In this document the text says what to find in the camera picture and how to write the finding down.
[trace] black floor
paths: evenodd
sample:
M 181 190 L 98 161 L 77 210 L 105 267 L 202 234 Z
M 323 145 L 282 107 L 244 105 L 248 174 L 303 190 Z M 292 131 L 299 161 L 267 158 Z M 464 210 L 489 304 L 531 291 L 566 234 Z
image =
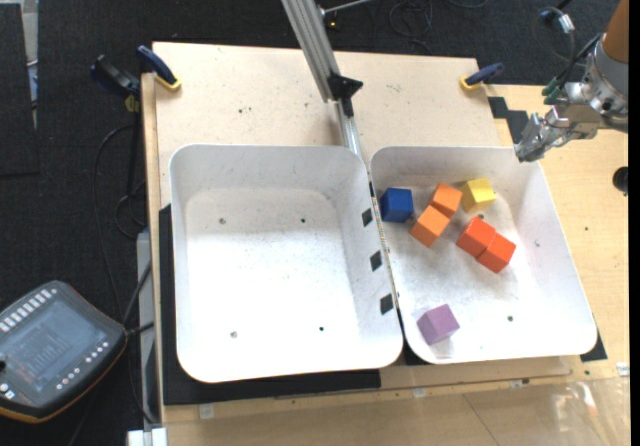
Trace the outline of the black floor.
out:
M 330 30 L 329 38 L 336 50 L 475 57 L 480 66 L 503 62 L 506 70 L 496 83 L 538 85 L 564 62 L 533 38 L 532 21 L 542 7 L 559 2 L 379 0 L 339 14 L 339 29 Z M 617 2 L 574 0 L 566 8 L 578 44 L 606 27 Z M 326 8 L 336 2 L 321 3 Z M 124 306 L 136 285 L 135 242 L 118 231 L 114 212 L 126 192 L 131 128 L 114 136 L 99 160 L 95 191 L 100 229 L 93 174 L 102 139 L 131 124 L 133 117 L 119 98 L 92 83 L 89 67 L 104 53 L 118 67 L 138 73 L 135 48 L 153 40 L 275 47 L 297 43 L 279 0 L 40 0 L 39 7 L 38 130 L 33 142 L 38 166 L 35 173 L 0 175 L 0 308 L 58 278 L 117 317 L 100 232 L 118 302 Z M 564 39 L 544 30 L 541 35 L 566 53 Z M 15 149 L 15 143 L 0 139 L 0 147 L 5 144 Z M 136 183 L 143 177 L 138 163 Z M 136 216 L 144 213 L 143 206 L 138 199 Z M 120 218 L 127 232 L 139 231 L 126 212 Z M 76 444 L 124 444 L 128 430 L 142 427 L 130 377 L 125 357 L 95 396 L 48 423 L 0 419 L 0 444 L 68 444 L 85 416 Z M 132 377 L 140 391 L 135 369 Z

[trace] bin with colored blocks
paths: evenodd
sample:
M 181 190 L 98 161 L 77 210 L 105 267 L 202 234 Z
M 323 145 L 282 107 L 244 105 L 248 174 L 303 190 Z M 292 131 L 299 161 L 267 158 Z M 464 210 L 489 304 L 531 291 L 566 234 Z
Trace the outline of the bin with colored blocks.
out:
M 495 234 L 495 227 L 479 217 L 473 217 L 460 234 L 456 245 L 477 258 L 487 249 Z
M 462 185 L 462 207 L 467 213 L 477 213 L 486 210 L 496 194 L 487 178 L 478 178 L 467 181 Z
M 515 250 L 515 243 L 496 233 L 476 260 L 492 272 L 498 273 L 509 264 Z
M 458 210 L 461 200 L 462 192 L 460 190 L 440 182 L 436 186 L 430 204 L 441 213 L 444 213 L 447 217 L 451 218 Z
M 380 218 L 384 222 L 406 222 L 413 215 L 413 196 L 406 188 L 387 188 L 380 197 Z
M 450 337 L 460 328 L 448 304 L 429 309 L 418 319 L 418 328 L 428 345 Z
M 431 247 L 446 227 L 451 219 L 433 206 L 427 206 L 420 218 L 413 225 L 409 233 L 416 240 L 422 242 L 427 247 Z

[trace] black clamp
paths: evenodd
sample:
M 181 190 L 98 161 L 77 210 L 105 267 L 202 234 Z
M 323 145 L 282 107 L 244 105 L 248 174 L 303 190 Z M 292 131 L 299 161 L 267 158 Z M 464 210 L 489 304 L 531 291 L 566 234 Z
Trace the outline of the black clamp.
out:
M 342 110 L 347 117 L 353 117 L 351 98 L 362 88 L 362 82 L 331 73 L 327 79 L 333 99 L 342 101 Z

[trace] table surface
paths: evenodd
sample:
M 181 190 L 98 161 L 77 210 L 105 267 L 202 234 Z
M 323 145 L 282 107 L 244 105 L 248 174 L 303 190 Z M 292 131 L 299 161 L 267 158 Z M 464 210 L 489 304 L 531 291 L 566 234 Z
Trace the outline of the table surface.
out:
M 299 50 L 179 43 L 155 43 L 153 49 L 183 81 L 182 88 L 171 93 L 156 85 L 151 75 L 142 79 L 152 268 L 154 293 L 159 295 L 158 210 L 171 202 L 168 162 L 176 149 L 189 143 L 341 141 L 335 109 L 320 98 Z M 473 93 L 463 92 L 458 81 L 478 69 L 474 59 L 346 52 L 337 52 L 336 59 L 343 75 L 364 82 L 354 107 L 365 163 L 388 145 L 511 145 L 506 122 L 491 115 L 488 96 L 504 97 L 511 110 L 545 112 L 541 88 L 536 86 L 485 85 Z M 409 405 L 398 414 L 399 400 L 506 389 L 522 379 L 545 385 L 619 377 L 618 363 L 628 365 L 630 357 L 628 199 L 611 179 L 615 170 L 628 165 L 627 141 L 621 133 L 601 131 L 593 140 L 551 150 L 539 162 L 607 359 L 583 363 L 579 356 L 568 356 L 437 366 L 407 366 L 399 359 L 381 370 L 379 391 L 221 402 L 215 404 L 216 418 L 243 417 L 243 423 L 259 427 L 265 414 L 286 422 L 293 408 L 322 409 L 325 419 L 341 426 L 345 412 L 356 419 L 365 405 L 373 406 L 376 415 L 387 416 L 394 426 L 399 422 L 415 428 L 426 419 L 424 409 Z M 158 298 L 155 314 L 159 324 Z M 159 327 L 156 341 L 161 341 Z M 159 363 L 160 351 L 156 348 Z M 163 406 L 161 420 L 176 444 L 181 439 L 200 444 L 212 435 L 225 439 L 242 435 L 237 428 L 225 432 L 230 423 L 212 431 L 211 424 L 201 420 L 203 412 L 209 416 L 212 411 L 197 405 Z M 326 427 L 314 415 L 308 416 L 306 425 L 312 435 L 314 427 Z M 251 426 L 244 429 L 249 434 Z M 281 444 L 287 430 L 281 434 Z M 362 437 L 349 441 L 359 444 Z

